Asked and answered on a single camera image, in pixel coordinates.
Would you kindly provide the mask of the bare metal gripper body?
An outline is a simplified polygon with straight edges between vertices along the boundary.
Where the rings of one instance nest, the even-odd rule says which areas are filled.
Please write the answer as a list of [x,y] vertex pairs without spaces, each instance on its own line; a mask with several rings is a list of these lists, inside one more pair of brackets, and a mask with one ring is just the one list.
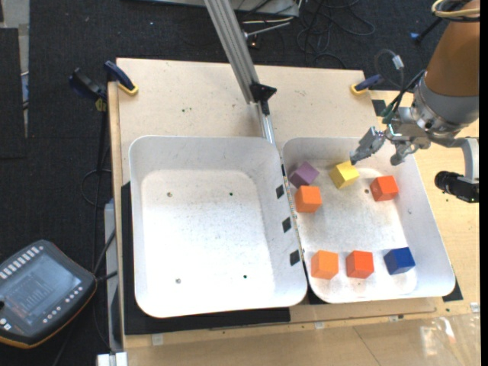
[[454,124],[428,107],[399,107],[384,116],[386,136],[395,144],[428,148],[431,143],[453,146],[463,124]]

